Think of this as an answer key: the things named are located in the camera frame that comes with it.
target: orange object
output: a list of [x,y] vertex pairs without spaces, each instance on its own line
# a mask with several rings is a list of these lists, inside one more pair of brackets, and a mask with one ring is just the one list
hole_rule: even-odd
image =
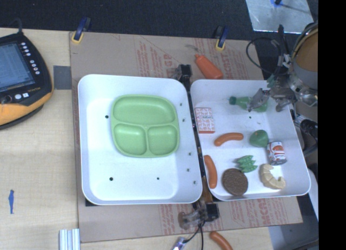
[[49,98],[53,94],[53,86],[51,92],[44,95],[41,99],[39,99],[37,102],[25,106],[22,104],[0,104],[0,126],[5,125],[7,123],[12,122],[15,119],[19,119],[21,117],[24,117],[25,115],[33,112],[34,110],[38,109],[40,106],[42,106],[46,101],[49,100]]
[[204,163],[208,169],[208,183],[210,188],[216,188],[217,185],[217,171],[211,156],[204,155]]
[[221,146],[226,141],[229,140],[242,140],[244,138],[244,135],[242,133],[226,133],[221,136],[219,136],[215,141],[215,146]]
[[207,79],[222,79],[223,73],[218,69],[210,60],[208,60],[204,55],[195,54],[196,64],[198,68],[202,71],[203,75]]
[[214,242],[216,242],[221,247],[222,250],[233,250],[231,244],[229,244],[228,241],[223,236],[221,236],[219,233],[212,231],[209,234],[209,237]]

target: gray tape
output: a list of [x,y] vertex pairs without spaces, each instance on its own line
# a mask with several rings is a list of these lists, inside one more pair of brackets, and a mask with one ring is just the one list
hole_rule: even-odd
[[54,89],[71,89],[71,67],[70,66],[53,66]]

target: small box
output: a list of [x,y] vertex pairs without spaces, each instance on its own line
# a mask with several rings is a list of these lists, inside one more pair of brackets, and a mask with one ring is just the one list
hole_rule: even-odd
[[211,108],[195,108],[196,124],[199,134],[215,133],[214,119]]

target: cardboard sheet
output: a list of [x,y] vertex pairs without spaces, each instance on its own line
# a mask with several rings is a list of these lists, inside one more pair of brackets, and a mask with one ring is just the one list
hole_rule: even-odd
[[[195,228],[184,230],[178,224],[180,212],[193,211],[191,204],[95,206],[86,201],[81,186],[78,81],[87,74],[170,77],[179,64],[190,64],[193,82],[204,78],[195,64],[195,54],[205,55],[223,71],[224,78],[263,79],[261,71],[245,54],[248,41],[227,40],[221,52],[215,50],[215,43],[216,40],[207,38],[91,32],[84,33],[80,44],[70,40],[81,242],[185,234],[193,233]],[[258,63],[253,45],[249,47],[249,54]],[[204,226],[206,232],[302,222],[296,197],[218,202],[218,207],[220,217]]]

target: toy sausage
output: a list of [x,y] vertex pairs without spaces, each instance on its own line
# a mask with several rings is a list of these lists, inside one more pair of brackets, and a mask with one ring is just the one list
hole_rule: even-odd
[[204,156],[204,163],[208,169],[208,183],[210,188],[216,188],[217,185],[217,171],[211,156]]
[[219,136],[215,141],[215,146],[221,146],[223,143],[229,140],[242,140],[244,138],[243,134],[241,133],[226,133],[221,136]]
[[204,77],[207,79],[222,79],[223,73],[220,69],[218,69],[210,60],[208,60],[205,56],[195,54],[196,64],[198,68],[202,71]]
[[221,247],[222,250],[233,250],[231,244],[229,244],[228,241],[226,241],[226,239],[219,233],[212,231],[210,232],[209,236]]

